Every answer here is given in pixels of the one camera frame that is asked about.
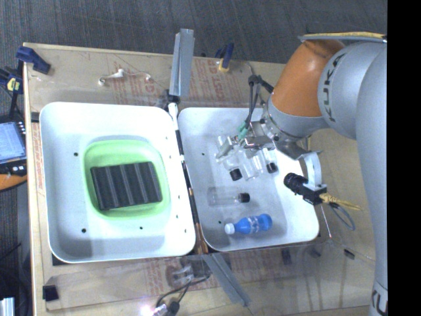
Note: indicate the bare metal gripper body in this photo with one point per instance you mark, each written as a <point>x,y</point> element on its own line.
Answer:
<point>261,137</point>

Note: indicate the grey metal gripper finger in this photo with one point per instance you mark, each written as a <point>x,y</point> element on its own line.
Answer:
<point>225,146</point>

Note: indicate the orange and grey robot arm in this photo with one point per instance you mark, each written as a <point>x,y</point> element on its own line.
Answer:
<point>348,87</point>

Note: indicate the white plastic tray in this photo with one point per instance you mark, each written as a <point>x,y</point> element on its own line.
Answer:
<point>204,137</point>
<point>65,176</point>

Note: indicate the clear plastic bottle, black cap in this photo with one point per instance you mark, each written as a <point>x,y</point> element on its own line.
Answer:
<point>271,167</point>
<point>223,197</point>
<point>235,173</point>

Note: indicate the blue bottle, white cap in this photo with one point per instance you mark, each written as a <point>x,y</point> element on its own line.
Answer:
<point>251,224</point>

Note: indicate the black ribbed rectangular block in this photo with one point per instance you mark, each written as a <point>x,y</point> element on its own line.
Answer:
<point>126,186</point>

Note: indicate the green plate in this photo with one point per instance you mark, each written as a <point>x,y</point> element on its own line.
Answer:
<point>98,150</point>

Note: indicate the brown cardboard board, red print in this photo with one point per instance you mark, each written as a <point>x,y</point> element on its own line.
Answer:
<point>82,77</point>

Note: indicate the black cylinder on white bracket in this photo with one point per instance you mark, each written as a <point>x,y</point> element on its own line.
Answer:
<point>304,186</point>

